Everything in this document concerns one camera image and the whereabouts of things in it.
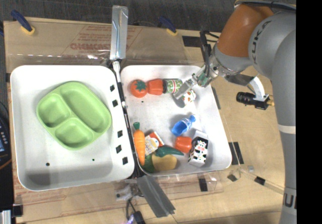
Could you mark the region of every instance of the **red toy pepper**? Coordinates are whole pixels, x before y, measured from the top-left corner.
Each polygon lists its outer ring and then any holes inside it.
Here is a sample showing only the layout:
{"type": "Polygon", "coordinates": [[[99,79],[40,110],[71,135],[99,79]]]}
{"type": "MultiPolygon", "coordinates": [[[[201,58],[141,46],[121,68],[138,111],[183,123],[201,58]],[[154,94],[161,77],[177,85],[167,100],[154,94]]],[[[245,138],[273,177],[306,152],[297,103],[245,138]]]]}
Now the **red toy pepper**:
{"type": "Polygon", "coordinates": [[[188,153],[192,147],[192,139],[188,136],[178,136],[175,143],[175,148],[182,151],[183,153],[188,153]]]}
{"type": "Polygon", "coordinates": [[[161,95],[163,94],[163,80],[155,79],[147,82],[147,92],[149,94],[161,95]]]}

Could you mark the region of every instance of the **cow print carton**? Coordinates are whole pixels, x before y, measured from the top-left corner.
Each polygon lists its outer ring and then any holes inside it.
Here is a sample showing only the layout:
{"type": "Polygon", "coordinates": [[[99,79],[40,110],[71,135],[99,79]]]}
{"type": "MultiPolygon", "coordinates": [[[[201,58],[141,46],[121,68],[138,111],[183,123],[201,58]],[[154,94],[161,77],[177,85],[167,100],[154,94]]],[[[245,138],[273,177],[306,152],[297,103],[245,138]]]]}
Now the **cow print carton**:
{"type": "Polygon", "coordinates": [[[192,139],[188,163],[197,167],[205,164],[208,152],[208,135],[196,130],[192,139]]]}

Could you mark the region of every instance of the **blue clamp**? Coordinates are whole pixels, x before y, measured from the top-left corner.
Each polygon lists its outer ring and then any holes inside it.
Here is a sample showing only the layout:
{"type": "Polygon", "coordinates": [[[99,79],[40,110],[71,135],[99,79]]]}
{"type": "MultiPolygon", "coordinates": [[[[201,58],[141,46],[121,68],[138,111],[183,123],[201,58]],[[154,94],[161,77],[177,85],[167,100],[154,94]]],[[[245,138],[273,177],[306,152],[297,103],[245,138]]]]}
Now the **blue clamp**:
{"type": "Polygon", "coordinates": [[[11,16],[16,19],[20,24],[21,24],[21,27],[22,27],[22,30],[31,35],[34,33],[35,31],[35,28],[33,28],[29,23],[28,21],[26,20],[26,18],[20,14],[17,10],[13,9],[11,11],[11,16]]]}
{"type": "Polygon", "coordinates": [[[176,28],[175,28],[175,26],[173,25],[173,23],[169,19],[167,19],[165,17],[159,17],[159,22],[160,22],[160,24],[166,26],[167,31],[171,35],[174,35],[174,36],[177,35],[176,28]]]}

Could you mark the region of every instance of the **toy carrot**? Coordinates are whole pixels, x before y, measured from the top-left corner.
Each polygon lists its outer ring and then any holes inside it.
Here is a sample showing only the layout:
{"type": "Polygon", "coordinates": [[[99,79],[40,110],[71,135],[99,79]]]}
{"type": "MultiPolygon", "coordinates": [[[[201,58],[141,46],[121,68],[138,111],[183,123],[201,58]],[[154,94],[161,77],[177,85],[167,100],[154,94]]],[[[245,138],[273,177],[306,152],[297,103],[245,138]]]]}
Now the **toy carrot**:
{"type": "Polygon", "coordinates": [[[139,158],[140,164],[144,166],[145,163],[145,135],[140,130],[140,123],[135,122],[133,124],[135,132],[133,133],[134,145],[136,149],[136,154],[139,158]]]}

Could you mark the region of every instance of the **white tray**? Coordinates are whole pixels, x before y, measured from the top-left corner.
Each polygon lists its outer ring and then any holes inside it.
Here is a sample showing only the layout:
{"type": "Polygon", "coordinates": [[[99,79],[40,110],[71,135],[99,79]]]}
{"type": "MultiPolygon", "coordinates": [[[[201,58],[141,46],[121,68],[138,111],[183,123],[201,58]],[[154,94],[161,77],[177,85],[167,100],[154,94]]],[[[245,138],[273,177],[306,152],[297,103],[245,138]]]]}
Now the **white tray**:
{"type": "Polygon", "coordinates": [[[127,105],[131,128],[133,123],[140,122],[140,129],[148,135],[156,131],[165,144],[174,146],[176,137],[171,133],[173,125],[184,117],[194,114],[196,122],[184,136],[193,137],[195,130],[208,134],[209,145],[205,165],[196,167],[188,164],[188,154],[177,156],[175,169],[155,173],[153,176],[169,176],[176,174],[193,174],[226,169],[231,164],[231,151],[228,145],[218,107],[210,86],[205,88],[194,86],[197,98],[185,108],[178,107],[171,94],[151,95],[143,98],[134,97],[130,92],[130,84],[135,79],[145,82],[153,79],[181,79],[183,82],[200,68],[190,65],[131,65],[121,71],[121,80],[127,105]]]}
{"type": "Polygon", "coordinates": [[[20,183],[34,191],[123,180],[132,175],[132,156],[117,83],[103,66],[24,65],[11,74],[13,125],[20,183]],[[62,147],[36,115],[41,98],[59,85],[79,81],[108,107],[111,127],[88,146],[71,151],[62,147]],[[122,150],[117,153],[116,147],[122,150]]]}

